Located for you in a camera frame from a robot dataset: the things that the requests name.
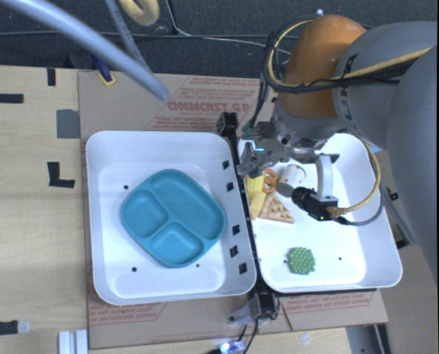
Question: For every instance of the brown pretzel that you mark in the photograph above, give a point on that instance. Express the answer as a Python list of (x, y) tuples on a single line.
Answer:
[(270, 181)]

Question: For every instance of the brown cardboard board, red print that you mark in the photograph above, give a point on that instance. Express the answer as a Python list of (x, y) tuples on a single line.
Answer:
[(123, 101)]

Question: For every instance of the pizza slice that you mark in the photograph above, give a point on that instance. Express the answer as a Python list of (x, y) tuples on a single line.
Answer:
[(276, 210)]

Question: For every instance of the white plastic tray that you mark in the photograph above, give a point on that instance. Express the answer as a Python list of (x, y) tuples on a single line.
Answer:
[(344, 234), (108, 212)]

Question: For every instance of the white can with orange dots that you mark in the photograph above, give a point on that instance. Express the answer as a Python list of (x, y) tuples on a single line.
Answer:
[(291, 179)]

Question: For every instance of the green grapes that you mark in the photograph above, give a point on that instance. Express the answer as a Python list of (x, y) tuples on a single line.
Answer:
[(301, 261)]

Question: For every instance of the blue divided plate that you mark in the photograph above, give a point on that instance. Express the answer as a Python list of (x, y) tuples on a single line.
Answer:
[(175, 216)]

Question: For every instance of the black cylinder on white bracket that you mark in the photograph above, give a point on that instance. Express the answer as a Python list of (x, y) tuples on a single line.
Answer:
[(309, 199)]

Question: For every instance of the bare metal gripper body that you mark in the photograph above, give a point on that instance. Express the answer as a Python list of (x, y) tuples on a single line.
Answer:
[(269, 142)]

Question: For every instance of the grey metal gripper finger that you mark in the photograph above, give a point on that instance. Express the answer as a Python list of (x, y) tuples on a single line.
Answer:
[(245, 162), (266, 160)]

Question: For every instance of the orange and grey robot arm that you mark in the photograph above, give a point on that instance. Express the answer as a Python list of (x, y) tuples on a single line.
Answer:
[(389, 124)]

